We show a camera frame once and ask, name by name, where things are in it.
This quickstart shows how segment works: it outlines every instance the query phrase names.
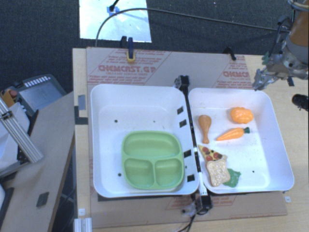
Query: screen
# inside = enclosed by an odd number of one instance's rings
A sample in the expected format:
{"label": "screen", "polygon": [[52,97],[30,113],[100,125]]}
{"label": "screen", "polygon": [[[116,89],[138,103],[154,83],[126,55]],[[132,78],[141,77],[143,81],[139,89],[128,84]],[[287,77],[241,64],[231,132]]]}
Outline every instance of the screen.
{"label": "screen", "polygon": [[51,83],[45,82],[19,92],[33,111],[40,110],[62,97]]}

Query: toy carrot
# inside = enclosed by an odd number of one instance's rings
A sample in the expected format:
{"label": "toy carrot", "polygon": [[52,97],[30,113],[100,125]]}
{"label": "toy carrot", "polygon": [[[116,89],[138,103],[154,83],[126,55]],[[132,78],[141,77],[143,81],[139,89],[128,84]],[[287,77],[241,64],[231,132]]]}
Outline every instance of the toy carrot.
{"label": "toy carrot", "polygon": [[245,133],[250,133],[249,127],[246,127],[245,129],[240,128],[240,127],[233,128],[233,129],[230,129],[228,132],[224,133],[223,135],[221,135],[220,137],[218,137],[217,141],[240,138]]}

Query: white tray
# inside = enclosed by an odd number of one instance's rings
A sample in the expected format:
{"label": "white tray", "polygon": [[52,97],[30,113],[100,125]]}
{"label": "white tray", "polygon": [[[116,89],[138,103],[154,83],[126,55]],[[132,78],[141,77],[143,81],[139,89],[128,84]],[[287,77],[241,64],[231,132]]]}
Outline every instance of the white tray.
{"label": "white tray", "polygon": [[[235,188],[225,185],[213,187],[205,161],[199,153],[203,182],[207,189],[222,194],[292,188],[293,172],[268,95],[253,90],[195,88],[189,93],[189,102],[197,144],[227,155],[227,167],[241,172]],[[251,109],[253,121],[248,124],[233,122],[229,115],[233,107]],[[208,145],[202,144],[202,133],[197,121],[203,114],[212,118]],[[235,140],[215,140],[223,132],[235,127],[249,127],[251,132]]]}
{"label": "white tray", "polygon": [[[90,95],[94,186],[108,198],[154,195],[186,195],[198,188],[191,130],[184,95],[173,87],[124,86],[102,84]],[[132,131],[166,131],[174,134],[182,151],[191,155],[184,160],[184,178],[167,190],[144,190],[125,180],[121,163],[121,144]]]}

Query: toy chicken drumstick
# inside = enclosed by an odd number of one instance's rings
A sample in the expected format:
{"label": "toy chicken drumstick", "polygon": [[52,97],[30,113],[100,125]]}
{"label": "toy chicken drumstick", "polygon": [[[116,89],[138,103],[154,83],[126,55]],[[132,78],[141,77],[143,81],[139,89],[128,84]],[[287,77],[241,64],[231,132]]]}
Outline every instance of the toy chicken drumstick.
{"label": "toy chicken drumstick", "polygon": [[203,132],[203,143],[204,144],[209,144],[209,139],[208,139],[208,131],[209,127],[211,126],[211,118],[208,115],[201,115],[198,117],[198,124],[202,129]]}

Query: cardboard sheet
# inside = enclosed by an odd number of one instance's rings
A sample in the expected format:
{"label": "cardboard sheet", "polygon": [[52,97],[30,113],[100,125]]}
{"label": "cardboard sheet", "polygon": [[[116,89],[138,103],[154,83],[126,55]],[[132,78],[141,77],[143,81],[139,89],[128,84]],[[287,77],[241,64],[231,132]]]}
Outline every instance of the cardboard sheet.
{"label": "cardboard sheet", "polygon": [[88,48],[87,81],[97,84],[173,86],[179,75],[190,77],[190,89],[219,87],[252,89],[244,56],[135,50],[128,63],[126,49]]}
{"label": "cardboard sheet", "polygon": [[[128,63],[125,49],[88,48],[87,92],[95,85],[125,84],[173,86],[179,75],[190,77],[189,89],[222,87],[251,89],[244,56],[135,50],[136,61]],[[88,104],[89,138],[91,107]],[[90,199],[93,228],[188,222],[182,210],[192,203],[190,196],[106,199],[93,187],[93,152],[89,140]],[[261,192],[212,197],[213,208],[197,221],[286,215],[281,192]]]}

